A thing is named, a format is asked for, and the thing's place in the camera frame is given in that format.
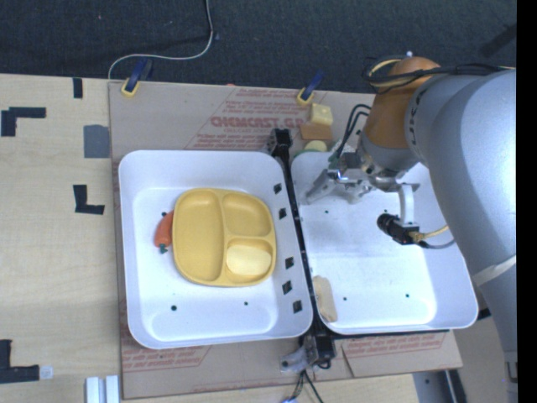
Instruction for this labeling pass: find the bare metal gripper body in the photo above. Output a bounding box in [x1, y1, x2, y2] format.
[328, 150, 420, 196]

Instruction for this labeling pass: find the thin black rod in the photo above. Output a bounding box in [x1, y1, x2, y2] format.
[279, 143, 332, 346]

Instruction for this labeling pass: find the yellow cheese block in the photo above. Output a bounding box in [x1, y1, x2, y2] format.
[309, 102, 335, 127]

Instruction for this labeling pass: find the white plastic tray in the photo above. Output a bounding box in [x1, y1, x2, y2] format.
[117, 149, 314, 350]
[290, 151, 480, 336]

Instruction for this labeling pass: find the pale yellow potato slice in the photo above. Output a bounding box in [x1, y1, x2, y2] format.
[225, 243, 273, 277]

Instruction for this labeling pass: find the beige bread slice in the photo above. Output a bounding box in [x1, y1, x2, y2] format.
[311, 275, 339, 323]

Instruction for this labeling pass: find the yellow divided plate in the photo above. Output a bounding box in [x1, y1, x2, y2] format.
[172, 187, 278, 289]

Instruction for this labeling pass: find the brown cardboard board red print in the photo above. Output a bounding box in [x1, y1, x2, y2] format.
[107, 81, 464, 400]

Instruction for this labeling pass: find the orange carrot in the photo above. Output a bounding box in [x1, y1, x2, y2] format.
[154, 209, 175, 254]

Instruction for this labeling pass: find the black cylinder on white bracket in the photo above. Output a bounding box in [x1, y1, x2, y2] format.
[376, 182, 421, 246]

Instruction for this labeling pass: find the black block with thin wires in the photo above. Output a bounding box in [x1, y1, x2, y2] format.
[269, 128, 294, 158]
[313, 332, 337, 361]

